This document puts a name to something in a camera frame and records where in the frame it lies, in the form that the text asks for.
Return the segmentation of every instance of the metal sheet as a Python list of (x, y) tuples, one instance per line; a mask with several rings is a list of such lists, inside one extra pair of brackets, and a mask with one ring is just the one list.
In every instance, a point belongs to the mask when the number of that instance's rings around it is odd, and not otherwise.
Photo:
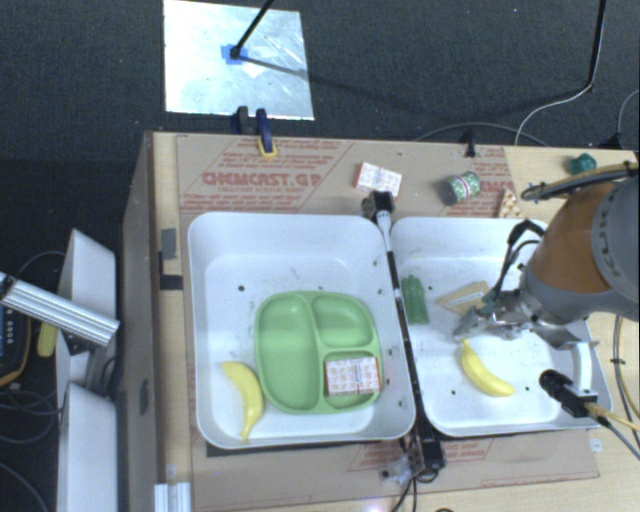
[(298, 12), (268, 11), (244, 46), (248, 60), (229, 60), (258, 12), (165, 0), (167, 111), (230, 115), (246, 105), (251, 115), (264, 108), (269, 117), (313, 120)]

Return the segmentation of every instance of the black floor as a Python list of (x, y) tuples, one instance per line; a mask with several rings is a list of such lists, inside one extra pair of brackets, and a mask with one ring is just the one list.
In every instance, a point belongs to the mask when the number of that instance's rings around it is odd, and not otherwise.
[[(598, 6), (278, 0), (275, 8), (301, 13), (316, 120), (273, 128), (281, 135), (411, 140), (469, 121), (517, 127), (534, 108), (586, 84)], [(1, 271), (15, 274), (35, 254), (64, 250), (73, 227), (117, 251), (143, 130), (229, 131), (228, 119), (164, 111), (162, 22), (160, 0), (0, 2)], [(525, 131), (551, 146), (601, 145), (638, 88), (639, 48), (640, 3), (608, 2), (595, 87), (541, 112)], [(637, 95), (621, 131), (623, 144), (637, 148)], [(513, 143), (506, 131), (476, 132), (479, 143)], [(460, 135), (451, 130), (432, 140)], [(47, 257), (25, 279), (54, 289), (59, 265)], [(19, 382), (50, 393), (51, 361), (31, 354)], [(42, 424), (0, 409), (0, 434), (31, 435)], [(52, 510), (56, 460), (55, 429), (30, 445), (0, 441), (0, 462), (26, 477)], [(2, 468), (0, 510), (37, 510)]]

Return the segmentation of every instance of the divided green plate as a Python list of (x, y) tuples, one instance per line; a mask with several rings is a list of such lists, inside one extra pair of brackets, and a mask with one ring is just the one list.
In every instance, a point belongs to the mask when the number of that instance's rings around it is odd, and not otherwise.
[(383, 382), (373, 318), (367, 307), (350, 295), (322, 291), (272, 295), (256, 315), (255, 349), (262, 390), (283, 411), (351, 411), (378, 398), (379, 393), (325, 394), (325, 361), (373, 356)]

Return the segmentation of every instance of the white plastic tray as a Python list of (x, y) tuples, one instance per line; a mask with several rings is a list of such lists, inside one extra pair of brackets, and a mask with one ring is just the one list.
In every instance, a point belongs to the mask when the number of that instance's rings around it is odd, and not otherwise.
[[(483, 363), (516, 388), (508, 398), (483, 394), (460, 366), (461, 345), (452, 338), (460, 316), (436, 304), (436, 300), (475, 281), (487, 281), (493, 286), (500, 273), (507, 237), (517, 222), (412, 217), (400, 220), (392, 230), (400, 278), (413, 274), (426, 291), (430, 321), (409, 327), (424, 407), (432, 424), (451, 436), (597, 426), (591, 419), (569, 416), (538, 384), (540, 374), (549, 368), (575, 379), (580, 370), (574, 364), (575, 350), (556, 350), (532, 333), (513, 341), (489, 334), (473, 337), (471, 345)], [(526, 262), (534, 247), (523, 248), (520, 261)], [(520, 271), (516, 266), (507, 274), (503, 289), (517, 287)], [(589, 335), (586, 323), (584, 332)], [(590, 351), (591, 389), (600, 394), (598, 402), (610, 408), (611, 397), (602, 368), (595, 350)]]
[[(360, 217), (207, 213), (188, 234), (196, 360), (196, 414), (203, 436), (226, 449), (372, 441), (403, 436), (415, 404), (386, 251), (378, 228)], [(383, 389), (367, 407), (337, 414), (265, 414), (240, 438), (242, 400), (221, 363), (254, 371), (253, 325), (276, 293), (346, 293), (371, 311), (382, 352)]]

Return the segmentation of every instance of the small box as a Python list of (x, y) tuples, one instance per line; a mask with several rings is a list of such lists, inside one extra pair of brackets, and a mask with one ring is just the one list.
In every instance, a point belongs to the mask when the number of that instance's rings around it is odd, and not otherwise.
[(368, 395), (380, 391), (380, 372), (375, 357), (326, 361), (324, 370), (329, 396)]
[(393, 197), (397, 198), (401, 181), (402, 174), (363, 162), (353, 186), (362, 192), (371, 192), (373, 190), (391, 192)]

